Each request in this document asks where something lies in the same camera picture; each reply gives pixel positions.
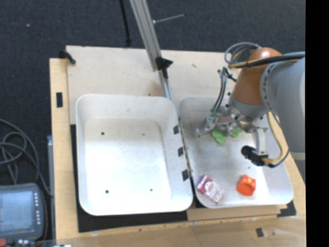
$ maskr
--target black pole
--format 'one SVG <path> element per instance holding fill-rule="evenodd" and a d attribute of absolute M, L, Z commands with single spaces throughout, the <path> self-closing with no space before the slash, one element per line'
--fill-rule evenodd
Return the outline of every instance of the black pole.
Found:
<path fill-rule="evenodd" d="M 127 17 L 125 14 L 125 9 L 124 9 L 124 3 L 123 0 L 119 0 L 120 1 L 120 7 L 121 7 L 121 12 L 122 12 L 122 17 L 123 17 L 123 22 L 124 22 L 124 29 L 125 29 L 125 33 L 126 33 L 126 45 L 128 47 L 131 47 L 132 45 L 132 39 L 130 38 L 130 33 L 129 33 L 129 28 L 128 28 L 128 21 L 127 21 Z"/>

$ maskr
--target robotic arm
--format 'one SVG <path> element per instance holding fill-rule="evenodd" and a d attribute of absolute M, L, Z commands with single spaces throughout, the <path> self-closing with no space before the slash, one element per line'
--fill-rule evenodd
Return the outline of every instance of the robotic arm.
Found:
<path fill-rule="evenodd" d="M 227 59 L 228 53 L 231 53 L 231 60 Z M 206 117 L 203 125 L 196 130 L 198 135 L 201 136 L 215 127 L 224 128 L 227 135 L 236 128 L 255 133 L 258 147 L 243 147 L 242 154 L 256 165 L 273 166 L 264 153 L 263 130 L 253 124 L 265 114 L 273 113 L 280 120 L 292 157 L 304 160 L 305 53 L 282 55 L 271 48 L 238 43 L 226 51 L 225 60 L 230 67 L 242 69 L 230 95 L 229 104 L 215 108 L 215 112 Z M 228 74 L 226 68 L 223 68 L 220 72 L 222 84 L 226 79 L 225 73 Z M 223 94 L 221 90 L 215 105 L 221 103 Z M 223 124 L 222 119 L 225 116 L 231 117 L 233 121 Z"/>

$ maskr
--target screen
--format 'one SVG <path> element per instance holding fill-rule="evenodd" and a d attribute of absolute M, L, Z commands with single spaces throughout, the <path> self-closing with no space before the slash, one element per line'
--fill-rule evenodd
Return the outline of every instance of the screen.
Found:
<path fill-rule="evenodd" d="M 3 192 L 0 194 L 0 232 L 34 232 L 33 192 Z"/>

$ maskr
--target black floor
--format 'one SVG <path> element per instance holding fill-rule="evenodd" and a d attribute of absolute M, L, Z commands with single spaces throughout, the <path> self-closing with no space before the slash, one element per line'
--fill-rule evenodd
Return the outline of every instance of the black floor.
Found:
<path fill-rule="evenodd" d="M 128 0 L 133 48 L 142 40 Z M 221 51 L 254 42 L 282 53 L 305 51 L 306 0 L 148 0 L 161 49 Z M 48 181 L 51 134 L 49 58 L 66 45 L 125 47 L 119 0 L 0 0 L 0 118 L 33 141 Z M 9 130 L 0 126 L 0 138 Z M 26 158 L 17 162 L 19 183 L 34 181 Z M 297 162 L 305 180 L 305 162 Z M 0 165 L 0 184 L 12 184 Z"/>

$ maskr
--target white tray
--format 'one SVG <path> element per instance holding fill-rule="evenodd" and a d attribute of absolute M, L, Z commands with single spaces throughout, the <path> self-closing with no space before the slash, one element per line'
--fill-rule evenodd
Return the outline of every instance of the white tray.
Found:
<path fill-rule="evenodd" d="M 88 94 L 77 101 L 76 122 L 79 200 L 87 213 L 163 213 L 191 205 L 171 101 Z"/>
<path fill-rule="evenodd" d="M 210 114 L 214 103 L 214 98 L 191 97 L 182 100 L 179 106 L 194 186 L 200 177 L 207 175 L 226 191 L 219 204 L 196 192 L 201 204 L 208 208 L 223 208 L 289 203 L 293 198 L 293 188 L 284 164 L 272 169 L 258 167 L 241 154 L 241 148 L 245 145 L 256 147 L 254 134 L 243 132 L 237 138 L 228 137 L 222 145 L 210 133 L 201 137 L 196 135 L 195 129 Z M 257 126 L 268 127 L 266 117 L 258 120 Z M 280 150 L 270 129 L 265 132 L 265 139 L 269 157 L 276 158 Z M 243 174 L 256 179 L 256 190 L 251 197 L 243 196 L 235 189 Z"/>

